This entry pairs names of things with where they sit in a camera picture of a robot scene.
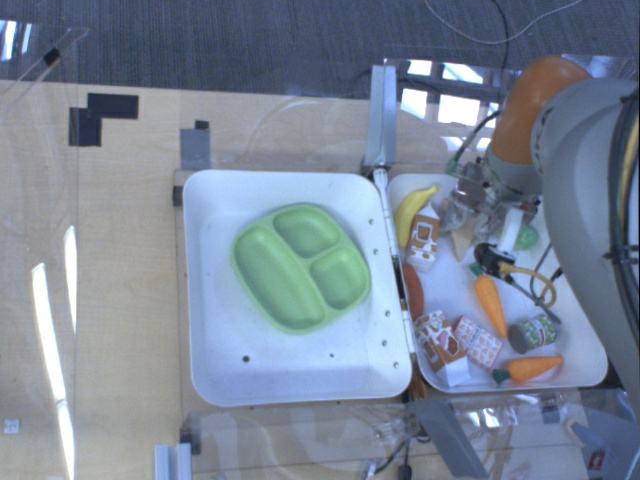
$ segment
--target toy banana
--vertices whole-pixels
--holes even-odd
[[[393,214],[393,225],[396,228],[396,240],[398,247],[404,249],[409,242],[411,223],[418,210],[422,208],[429,198],[438,191],[438,185],[432,185],[423,190],[414,190],[405,197],[398,209]]]

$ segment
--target carrot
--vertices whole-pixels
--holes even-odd
[[[507,323],[504,320],[504,312],[502,311],[502,302],[498,287],[492,277],[480,274],[476,277],[474,288],[476,295],[480,301],[480,305],[484,312],[491,320],[498,334],[503,338],[507,337]]]
[[[498,384],[507,379],[524,382],[542,375],[559,364],[562,364],[560,356],[521,357],[513,359],[506,370],[493,370],[492,376]]]
[[[415,269],[408,263],[402,265],[402,277],[404,277],[404,283],[408,292],[407,296],[409,297],[409,313],[411,313],[411,319],[415,320],[420,318],[424,311],[422,284]]]

